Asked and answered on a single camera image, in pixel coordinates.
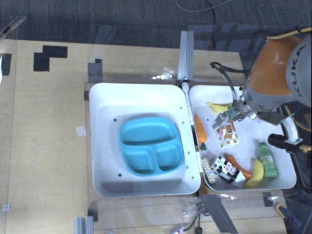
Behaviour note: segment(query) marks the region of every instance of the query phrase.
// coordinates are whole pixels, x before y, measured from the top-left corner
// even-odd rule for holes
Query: wooden surface
[[[68,46],[68,58],[51,58],[50,72],[34,72],[34,52],[42,52],[44,44]],[[138,74],[145,70],[150,75],[162,72],[165,67],[177,70],[178,53],[173,49],[18,41],[14,110],[8,114],[13,118],[12,149],[11,153],[6,151],[0,163],[0,186],[4,188],[1,193],[6,195],[7,192],[7,202],[11,205],[7,215],[1,215],[0,224],[6,222],[3,228],[6,234],[70,234],[74,233],[75,217],[87,215],[86,137],[78,136],[76,132],[76,127],[86,126],[83,93],[87,62],[102,59],[105,73]],[[222,56],[217,52],[196,51],[195,76],[208,72],[211,79],[220,79],[215,70],[207,71],[212,60],[241,68],[237,53]],[[242,76],[233,79],[242,81]],[[9,86],[10,83],[1,84],[1,92],[5,91],[5,84]],[[8,105],[3,94],[1,103],[1,109],[3,104]],[[1,128],[1,136],[10,135]],[[260,213],[264,209],[260,207],[257,211]],[[124,221],[118,215],[132,210],[117,213],[116,222]],[[272,207],[269,218],[263,215],[260,219],[254,215],[246,217],[248,211],[255,213],[252,207],[244,211],[243,215],[238,214],[240,210],[233,208],[229,213],[240,233],[286,233],[283,220]],[[136,208],[128,217],[138,219],[140,225],[141,213],[140,208]],[[170,216],[174,217],[171,212],[168,214],[167,220],[170,221]],[[203,220],[202,226],[204,233],[218,233],[209,217]],[[114,232],[160,234],[168,233],[173,227],[170,224],[139,229],[116,228]]]

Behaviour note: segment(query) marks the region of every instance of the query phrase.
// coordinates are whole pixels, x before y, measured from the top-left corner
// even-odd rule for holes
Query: blue divided plate
[[[123,160],[138,176],[154,176],[174,171],[184,160],[180,134],[163,117],[144,117],[125,122],[119,131]]]

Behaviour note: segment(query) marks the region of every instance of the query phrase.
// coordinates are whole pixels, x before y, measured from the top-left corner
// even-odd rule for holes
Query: wooden table
[[[34,72],[34,53],[41,53],[43,45],[67,46],[68,57],[50,58],[49,72]],[[1,128],[0,199],[10,204],[10,211],[1,212],[0,231],[74,233],[75,217],[85,217],[89,207],[86,137],[79,136],[76,129],[86,125],[83,94],[87,63],[102,59],[105,74],[156,75],[164,68],[177,70],[179,50],[22,40],[6,40],[1,47],[0,53],[12,54],[16,69],[12,65],[10,75],[3,77],[0,84],[1,123],[12,128],[12,131]],[[194,76],[223,83],[220,74],[208,67],[211,61],[241,68],[238,53],[195,51]],[[238,74],[232,79],[239,85],[244,78]],[[286,233],[283,220],[273,207],[260,205],[228,210],[238,231]],[[169,233],[179,220],[174,215],[179,209],[164,207],[172,224],[113,231]],[[161,211],[161,207],[151,211]],[[136,214],[140,213],[138,208],[130,207],[128,211],[138,224],[140,217]],[[114,214],[126,213],[116,210]],[[218,233],[211,217],[202,219],[201,226],[204,233]]]

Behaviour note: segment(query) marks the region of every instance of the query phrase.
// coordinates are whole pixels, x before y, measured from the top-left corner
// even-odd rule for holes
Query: brown sausage
[[[230,162],[231,164],[233,164],[235,167],[237,167],[241,172],[242,174],[244,175],[245,178],[251,178],[253,175],[246,171],[245,169],[243,169],[236,161],[236,159],[234,158],[233,155],[228,155],[226,157],[227,161]]]

